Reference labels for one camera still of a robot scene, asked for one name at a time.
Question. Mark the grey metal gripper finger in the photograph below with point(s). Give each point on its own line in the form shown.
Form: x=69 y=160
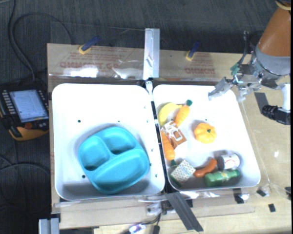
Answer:
x=219 y=89
x=243 y=94

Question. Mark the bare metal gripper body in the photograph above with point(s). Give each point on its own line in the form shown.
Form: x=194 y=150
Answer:
x=251 y=78

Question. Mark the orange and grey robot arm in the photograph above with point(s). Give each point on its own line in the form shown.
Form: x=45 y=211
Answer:
x=276 y=33

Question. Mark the white plastic tray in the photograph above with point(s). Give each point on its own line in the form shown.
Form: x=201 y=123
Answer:
x=92 y=101
x=224 y=121

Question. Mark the orange carrot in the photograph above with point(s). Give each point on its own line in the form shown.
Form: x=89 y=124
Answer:
x=182 y=114
x=168 y=150

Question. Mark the yellow pumpkin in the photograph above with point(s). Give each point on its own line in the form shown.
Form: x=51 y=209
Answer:
x=205 y=133

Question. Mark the yellow banana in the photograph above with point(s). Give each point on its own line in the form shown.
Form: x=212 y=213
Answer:
x=164 y=112

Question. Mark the white and brown carton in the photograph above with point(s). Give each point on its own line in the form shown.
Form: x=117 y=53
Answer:
x=174 y=133

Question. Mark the brown cardboard board red print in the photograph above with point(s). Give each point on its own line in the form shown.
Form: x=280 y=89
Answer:
x=266 y=155

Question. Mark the white can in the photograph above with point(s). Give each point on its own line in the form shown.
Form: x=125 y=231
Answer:
x=230 y=161

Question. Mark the orange sausage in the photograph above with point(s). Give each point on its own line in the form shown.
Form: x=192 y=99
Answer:
x=205 y=169

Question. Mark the green bottle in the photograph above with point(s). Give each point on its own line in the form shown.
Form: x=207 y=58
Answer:
x=219 y=178

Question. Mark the yellow and green patterned carton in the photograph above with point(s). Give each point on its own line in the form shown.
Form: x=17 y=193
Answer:
x=183 y=172

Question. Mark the blue divided plate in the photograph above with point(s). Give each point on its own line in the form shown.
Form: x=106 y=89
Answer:
x=117 y=160

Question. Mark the black cylinder on white bracket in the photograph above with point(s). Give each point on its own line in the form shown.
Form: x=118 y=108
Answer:
x=278 y=113

